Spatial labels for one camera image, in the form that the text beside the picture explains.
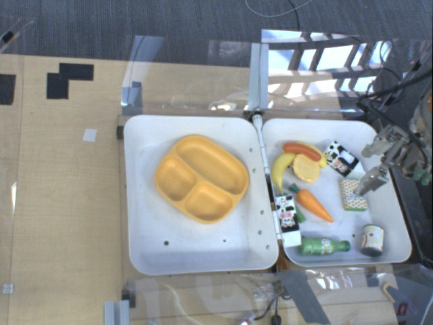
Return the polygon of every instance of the toy banana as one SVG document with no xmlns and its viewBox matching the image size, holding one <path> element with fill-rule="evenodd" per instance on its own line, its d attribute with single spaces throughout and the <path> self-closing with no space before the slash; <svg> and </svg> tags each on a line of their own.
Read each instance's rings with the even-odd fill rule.
<svg viewBox="0 0 433 325">
<path fill-rule="evenodd" d="M 326 163 L 326 157 L 324 155 L 324 153 L 322 153 L 322 151 L 320 151 L 320 149 L 318 149 L 317 147 L 313 146 L 312 144 L 308 144 L 306 142 L 298 142 L 299 144 L 303 144 L 304 146 L 308 146 L 311 149 L 315 150 L 317 153 L 320 154 L 320 160 L 319 160 L 319 166 L 324 169 L 327 165 Z"/>
<path fill-rule="evenodd" d="M 295 159 L 295 153 L 283 153 L 280 155 L 277 160 L 273 163 L 271 169 L 271 177 L 274 184 L 278 186 L 279 192 L 283 191 L 283 173 L 285 169 L 288 168 L 290 164 L 292 164 Z"/>
</svg>

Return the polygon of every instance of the yellow plate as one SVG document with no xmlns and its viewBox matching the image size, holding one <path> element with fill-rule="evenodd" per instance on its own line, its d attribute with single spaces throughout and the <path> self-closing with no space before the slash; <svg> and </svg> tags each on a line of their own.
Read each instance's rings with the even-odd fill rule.
<svg viewBox="0 0 433 325">
<path fill-rule="evenodd" d="M 159 193 L 200 223 L 216 223 L 236 206 L 249 185 L 245 166 L 200 135 L 180 139 L 155 172 Z"/>
</svg>

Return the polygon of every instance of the can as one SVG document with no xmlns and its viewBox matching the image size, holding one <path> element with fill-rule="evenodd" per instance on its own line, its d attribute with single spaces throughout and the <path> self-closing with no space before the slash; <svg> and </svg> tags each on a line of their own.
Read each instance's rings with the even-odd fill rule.
<svg viewBox="0 0 433 325">
<path fill-rule="evenodd" d="M 379 257 L 384 252 L 384 232 L 378 225 L 364 225 L 361 253 L 369 257 Z"/>
</svg>

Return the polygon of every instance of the wooden surface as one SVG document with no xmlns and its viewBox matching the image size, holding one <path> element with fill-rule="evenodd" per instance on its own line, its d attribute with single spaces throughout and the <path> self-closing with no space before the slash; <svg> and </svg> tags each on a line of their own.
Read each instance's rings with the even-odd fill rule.
<svg viewBox="0 0 433 325">
<path fill-rule="evenodd" d="M 58 72 L 60 62 L 94 64 L 94 80 L 70 81 L 69 100 L 47 100 L 47 73 Z M 127 251 L 122 249 L 124 213 L 120 212 L 116 139 L 120 92 L 128 63 L 26 57 L 23 64 L 23 102 L 0 106 L 3 126 L 8 115 L 15 116 L 22 109 L 19 153 L 16 146 L 8 154 L 11 164 L 19 156 L 11 271 L 15 292 L 9 305 L 4 299 L 0 303 L 0 324 L 5 321 L 5 316 L 1 318 L 4 309 L 9 309 L 8 325 L 102 324 L 104 302 L 119 301 L 124 276 L 135 274 L 129 270 Z M 147 77 L 145 83 L 152 88 L 166 81 L 175 90 L 181 69 L 182 65 L 155 65 L 154 75 Z M 201 77 L 206 82 L 216 70 L 227 72 L 206 66 L 194 68 L 191 78 Z M 245 70 L 241 69 L 239 75 L 245 77 Z M 97 129 L 95 142 L 83 141 L 86 129 Z M 12 128 L 6 134 L 2 131 L 1 141 L 15 132 L 18 133 Z M 12 232 L 6 236 L 10 239 Z M 0 240 L 3 249 L 7 240 Z M 227 312 L 216 316 L 179 316 L 179 306 L 186 303 L 193 307 L 196 302 L 194 295 L 197 296 L 200 284 L 193 285 L 194 288 L 173 289 L 158 299 L 161 304 L 172 305 L 170 311 L 177 315 L 168 313 L 160 324 L 233 324 L 235 311 L 232 316 Z M 212 290 L 219 295 L 217 285 Z M 345 293 L 340 297 L 338 292 L 324 299 L 332 323 L 394 324 L 389 320 L 395 319 L 391 304 L 376 294 L 376 303 L 369 302 L 371 292 L 371 288 L 361 287 L 354 301 L 348 300 Z M 234 310 L 244 310 L 241 305 L 236 307 L 236 302 L 232 306 Z M 284 324 L 304 324 L 293 303 L 280 307 Z M 145 324 L 145 315 L 133 324 Z"/>
</svg>

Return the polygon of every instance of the toy carrot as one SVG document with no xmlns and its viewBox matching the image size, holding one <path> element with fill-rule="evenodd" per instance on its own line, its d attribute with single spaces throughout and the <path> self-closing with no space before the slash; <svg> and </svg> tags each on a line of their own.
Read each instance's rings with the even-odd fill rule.
<svg viewBox="0 0 433 325">
<path fill-rule="evenodd" d="M 329 215 L 329 213 L 325 210 L 325 207 L 323 207 L 322 204 L 307 189 L 299 190 L 298 186 L 293 183 L 289 187 L 289 190 L 296 193 L 297 201 L 306 209 L 318 215 L 320 218 L 323 218 L 324 220 L 330 221 L 331 223 L 334 222 L 331 215 Z"/>
</svg>

